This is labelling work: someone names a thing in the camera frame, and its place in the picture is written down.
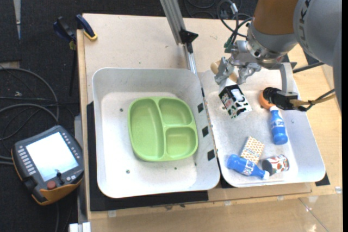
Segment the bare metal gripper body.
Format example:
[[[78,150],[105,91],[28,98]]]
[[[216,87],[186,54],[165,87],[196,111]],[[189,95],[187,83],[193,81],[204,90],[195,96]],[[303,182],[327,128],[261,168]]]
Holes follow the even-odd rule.
[[[257,42],[236,41],[228,61],[235,66],[255,63],[260,66],[274,66],[283,61],[283,53],[265,48]]]

